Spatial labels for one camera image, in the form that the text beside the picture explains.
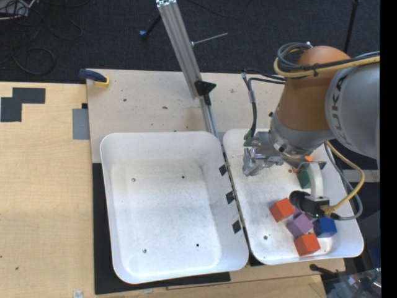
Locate pale wood board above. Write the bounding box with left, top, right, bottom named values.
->
left=86, top=69, right=346, bottom=291

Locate blue cube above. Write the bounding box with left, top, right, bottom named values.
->
left=313, top=216, right=338, bottom=238

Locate purple cube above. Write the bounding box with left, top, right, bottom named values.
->
left=285, top=212, right=314, bottom=239

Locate thin black and white rod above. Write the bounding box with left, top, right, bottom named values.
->
left=202, top=95, right=249, bottom=240

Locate white plastic tray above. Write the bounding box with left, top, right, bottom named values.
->
left=222, top=128, right=365, bottom=266
left=99, top=130, right=250, bottom=285

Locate orange cube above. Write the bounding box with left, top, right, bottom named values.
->
left=292, top=155, right=313, bottom=174
left=293, top=232, right=321, bottom=257
left=269, top=197, right=297, bottom=223

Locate green cube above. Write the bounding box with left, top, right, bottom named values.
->
left=296, top=169, right=312, bottom=189

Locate black cylinder on white bracket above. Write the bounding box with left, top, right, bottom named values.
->
left=288, top=161, right=331, bottom=219

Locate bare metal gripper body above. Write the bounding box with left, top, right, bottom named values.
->
left=251, top=131, right=312, bottom=167

